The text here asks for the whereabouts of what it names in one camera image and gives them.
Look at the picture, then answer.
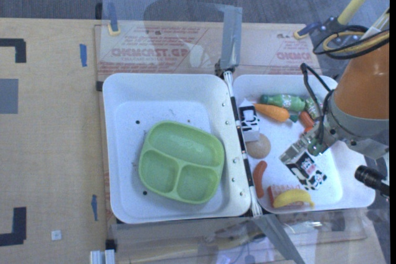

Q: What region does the brown cardboard board red print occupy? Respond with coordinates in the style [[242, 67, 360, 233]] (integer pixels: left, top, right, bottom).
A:
[[94, 22, 368, 242]]

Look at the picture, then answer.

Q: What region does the black cylinder on white bracket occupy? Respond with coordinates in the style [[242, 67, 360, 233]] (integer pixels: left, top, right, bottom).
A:
[[354, 158, 390, 197]]

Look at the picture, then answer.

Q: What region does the white plastic tray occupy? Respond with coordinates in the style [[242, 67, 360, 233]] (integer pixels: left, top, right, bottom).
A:
[[101, 72, 252, 224], [231, 74, 377, 215]]

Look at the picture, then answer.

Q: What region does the green divided plate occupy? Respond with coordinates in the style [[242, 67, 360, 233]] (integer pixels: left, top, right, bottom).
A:
[[137, 120, 226, 205]]

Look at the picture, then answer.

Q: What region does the red packet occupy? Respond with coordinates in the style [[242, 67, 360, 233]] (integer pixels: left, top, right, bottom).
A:
[[266, 184, 306, 208]]

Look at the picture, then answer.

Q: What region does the round brown biscuit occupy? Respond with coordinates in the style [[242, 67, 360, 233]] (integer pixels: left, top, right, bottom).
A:
[[246, 132, 272, 160]]

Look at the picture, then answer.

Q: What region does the cow print milk carton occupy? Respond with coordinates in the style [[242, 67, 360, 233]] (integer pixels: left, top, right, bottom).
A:
[[284, 150, 328, 191]]

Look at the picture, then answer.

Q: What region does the black and white cow carton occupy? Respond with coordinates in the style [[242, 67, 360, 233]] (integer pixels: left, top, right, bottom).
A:
[[238, 98, 261, 143]]

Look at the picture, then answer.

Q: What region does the short orange sausage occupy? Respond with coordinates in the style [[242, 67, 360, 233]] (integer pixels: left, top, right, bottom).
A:
[[299, 111, 316, 131]]

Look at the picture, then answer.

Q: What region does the yellow banana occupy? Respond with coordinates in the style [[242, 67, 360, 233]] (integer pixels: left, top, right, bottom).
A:
[[272, 189, 316, 209]]

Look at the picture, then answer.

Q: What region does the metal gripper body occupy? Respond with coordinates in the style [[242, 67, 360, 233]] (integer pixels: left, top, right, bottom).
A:
[[304, 124, 389, 161]]

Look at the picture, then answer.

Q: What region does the orange carrot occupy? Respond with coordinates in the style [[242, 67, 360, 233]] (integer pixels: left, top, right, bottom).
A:
[[253, 103, 299, 123]]

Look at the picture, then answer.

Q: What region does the small green bottle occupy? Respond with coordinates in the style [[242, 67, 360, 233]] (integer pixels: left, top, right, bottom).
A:
[[304, 96, 323, 121]]

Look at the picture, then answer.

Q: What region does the long orange sausage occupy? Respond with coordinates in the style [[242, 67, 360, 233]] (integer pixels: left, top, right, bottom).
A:
[[252, 160, 268, 199]]

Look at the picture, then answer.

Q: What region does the green plastic bottle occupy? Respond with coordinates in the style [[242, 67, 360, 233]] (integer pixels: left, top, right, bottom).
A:
[[259, 93, 307, 113]]

